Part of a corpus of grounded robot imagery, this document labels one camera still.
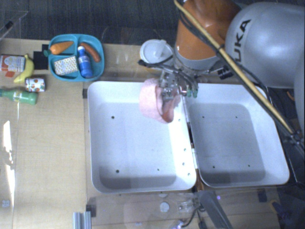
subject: blue bottle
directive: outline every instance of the blue bottle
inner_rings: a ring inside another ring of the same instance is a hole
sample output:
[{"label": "blue bottle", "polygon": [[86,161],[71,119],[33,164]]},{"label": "blue bottle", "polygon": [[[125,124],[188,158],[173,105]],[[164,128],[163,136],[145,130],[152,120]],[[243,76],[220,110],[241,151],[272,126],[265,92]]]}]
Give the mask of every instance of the blue bottle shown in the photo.
[{"label": "blue bottle", "polygon": [[93,77],[90,58],[86,55],[85,48],[83,46],[80,46],[77,48],[77,51],[79,53],[78,64],[81,70],[82,77],[84,78]]}]

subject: carrot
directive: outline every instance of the carrot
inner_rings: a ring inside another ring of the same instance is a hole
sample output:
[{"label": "carrot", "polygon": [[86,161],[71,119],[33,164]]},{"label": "carrot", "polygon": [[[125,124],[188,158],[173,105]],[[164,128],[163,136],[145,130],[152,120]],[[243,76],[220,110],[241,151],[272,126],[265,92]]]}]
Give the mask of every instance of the carrot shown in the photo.
[{"label": "carrot", "polygon": [[49,50],[44,50],[43,54],[48,57],[51,53],[58,55],[65,51],[67,48],[69,48],[74,42],[73,41],[67,41],[67,42],[58,42],[53,44]]},{"label": "carrot", "polygon": [[85,50],[86,50],[86,52],[88,52],[91,56],[92,56],[92,58],[93,58],[93,60],[95,61],[95,62],[99,62],[99,61],[101,61],[101,58],[100,58],[100,56],[99,56],[99,54],[96,52],[96,50],[93,48],[93,47],[91,47],[89,44],[87,44],[87,43],[85,43],[85,42],[82,42],[81,44],[80,44],[80,46],[83,46],[84,48],[85,48]]}]

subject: green bottle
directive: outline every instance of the green bottle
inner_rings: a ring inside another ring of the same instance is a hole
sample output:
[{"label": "green bottle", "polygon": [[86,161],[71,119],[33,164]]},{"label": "green bottle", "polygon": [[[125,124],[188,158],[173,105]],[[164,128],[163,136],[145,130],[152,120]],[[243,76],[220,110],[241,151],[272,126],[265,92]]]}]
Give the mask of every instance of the green bottle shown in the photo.
[{"label": "green bottle", "polygon": [[37,93],[29,93],[19,90],[3,90],[0,89],[0,97],[6,97],[12,101],[35,105],[37,101]]}]

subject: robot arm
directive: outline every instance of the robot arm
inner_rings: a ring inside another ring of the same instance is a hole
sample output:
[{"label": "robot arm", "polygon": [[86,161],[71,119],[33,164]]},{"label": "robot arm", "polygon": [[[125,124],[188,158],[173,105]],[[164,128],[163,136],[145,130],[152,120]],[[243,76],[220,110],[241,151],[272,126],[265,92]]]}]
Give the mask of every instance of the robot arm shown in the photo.
[{"label": "robot arm", "polygon": [[[304,8],[263,2],[240,11],[229,0],[174,2],[180,11],[174,61],[169,67],[156,66],[164,70],[159,80],[164,89],[163,100],[166,102],[171,95],[167,93],[177,90],[180,94],[191,91],[196,97],[198,88],[193,83],[200,75],[222,68],[230,70],[286,135],[300,145],[297,133],[252,81],[262,79],[262,84],[270,87],[293,88],[295,85],[300,89],[300,97],[304,96],[304,81],[294,83],[297,68],[304,70]],[[239,66],[256,77],[247,77]],[[297,107],[300,118],[304,116],[304,101],[296,102],[300,103]],[[304,132],[304,119],[300,123]]]}]

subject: gray carpet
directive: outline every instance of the gray carpet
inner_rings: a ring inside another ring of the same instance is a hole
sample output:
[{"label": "gray carpet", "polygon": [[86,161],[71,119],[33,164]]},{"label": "gray carpet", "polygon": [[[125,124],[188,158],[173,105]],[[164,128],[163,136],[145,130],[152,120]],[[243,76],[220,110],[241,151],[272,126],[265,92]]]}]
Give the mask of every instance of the gray carpet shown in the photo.
[{"label": "gray carpet", "polygon": [[[50,40],[58,34],[84,33],[103,42],[141,44],[146,39],[175,39],[173,0],[0,0],[0,10],[28,10],[21,37]],[[257,1],[233,0],[251,4]],[[304,0],[278,0],[304,6]]]}]

